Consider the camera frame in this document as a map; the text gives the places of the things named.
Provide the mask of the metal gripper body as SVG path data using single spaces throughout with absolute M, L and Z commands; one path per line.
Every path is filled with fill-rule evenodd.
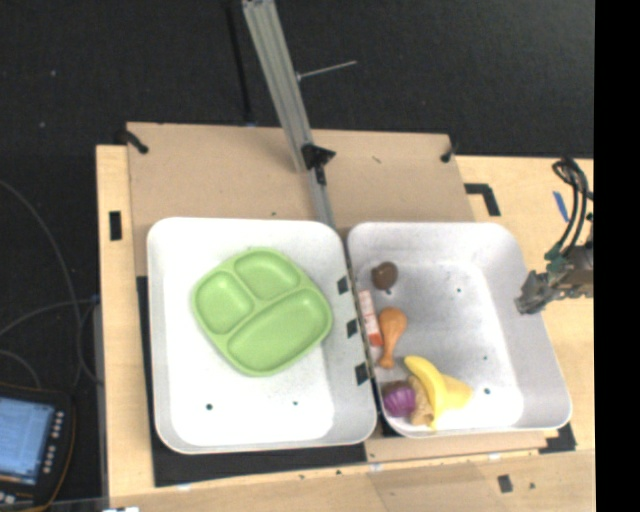
M 554 256 L 548 263 L 548 282 L 557 300 L 592 298 L 593 244 L 584 243 Z

